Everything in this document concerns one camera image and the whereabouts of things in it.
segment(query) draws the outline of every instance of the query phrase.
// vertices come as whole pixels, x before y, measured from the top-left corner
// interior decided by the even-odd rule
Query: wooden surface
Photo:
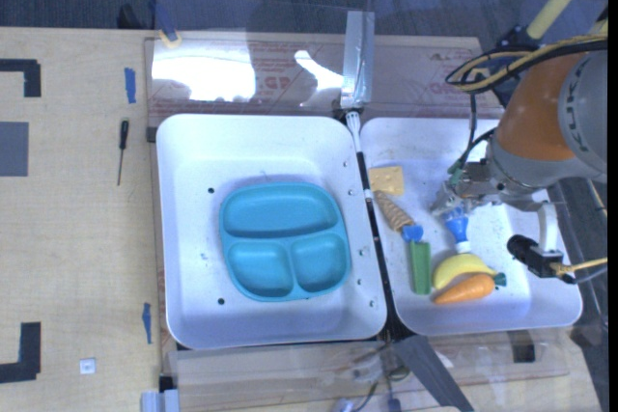
[[[35,381],[0,385],[3,412],[139,410],[140,394],[157,388],[161,351],[144,88],[144,39],[152,35],[0,28],[0,58],[42,64],[41,98],[23,97],[21,74],[0,72],[0,121],[30,125],[28,177],[0,178],[0,363],[17,360],[21,322],[42,324],[41,373]],[[127,102],[125,68],[136,71],[134,104]],[[117,186],[124,117],[131,124]],[[152,344],[144,303],[152,307]],[[581,352],[564,335],[559,348],[566,373],[463,391],[480,411],[600,410]],[[91,357],[97,372],[80,374],[80,359]],[[398,397],[405,410],[435,407],[424,391]],[[385,410],[384,401],[376,397],[364,410]],[[252,410],[330,410],[333,403]]]

